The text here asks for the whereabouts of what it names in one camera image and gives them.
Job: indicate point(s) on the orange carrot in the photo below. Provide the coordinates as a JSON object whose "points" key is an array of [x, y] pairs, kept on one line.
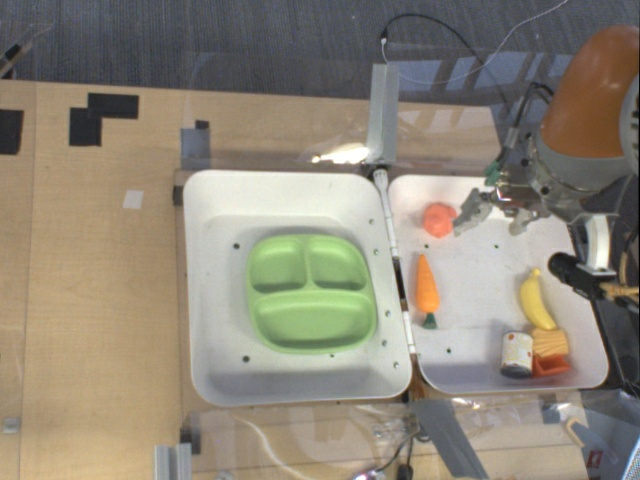
{"points": [[427, 288]]}

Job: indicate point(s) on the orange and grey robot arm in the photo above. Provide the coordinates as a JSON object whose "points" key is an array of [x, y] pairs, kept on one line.
{"points": [[585, 98]]}

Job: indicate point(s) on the yellow banana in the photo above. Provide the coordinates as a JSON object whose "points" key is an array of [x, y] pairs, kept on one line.
{"points": [[535, 303]]}

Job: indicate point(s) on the black cylinder on white bracket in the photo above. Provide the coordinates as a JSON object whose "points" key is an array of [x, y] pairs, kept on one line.
{"points": [[575, 272]]}

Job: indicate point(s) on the white plastic tray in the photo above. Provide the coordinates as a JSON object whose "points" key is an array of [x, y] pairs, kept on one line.
{"points": [[220, 288], [480, 288]]}

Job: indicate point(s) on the orange toy doughnut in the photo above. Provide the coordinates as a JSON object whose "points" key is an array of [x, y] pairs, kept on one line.
{"points": [[438, 220]]}

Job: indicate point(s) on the yellow ridged biscuit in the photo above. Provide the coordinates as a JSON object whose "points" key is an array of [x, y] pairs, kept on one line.
{"points": [[551, 342]]}

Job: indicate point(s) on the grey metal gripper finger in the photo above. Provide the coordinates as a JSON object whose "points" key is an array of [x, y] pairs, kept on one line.
{"points": [[522, 222], [472, 215]]}

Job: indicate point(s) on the small white can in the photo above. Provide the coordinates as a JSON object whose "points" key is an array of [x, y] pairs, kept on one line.
{"points": [[517, 354]]}

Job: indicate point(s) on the green divided plate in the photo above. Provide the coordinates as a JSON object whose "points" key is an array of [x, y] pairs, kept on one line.
{"points": [[310, 313]]}

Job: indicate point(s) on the orange red block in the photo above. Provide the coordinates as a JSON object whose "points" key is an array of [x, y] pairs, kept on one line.
{"points": [[550, 366]]}

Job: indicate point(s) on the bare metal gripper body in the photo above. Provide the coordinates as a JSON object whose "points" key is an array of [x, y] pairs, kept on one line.
{"points": [[520, 188]]}

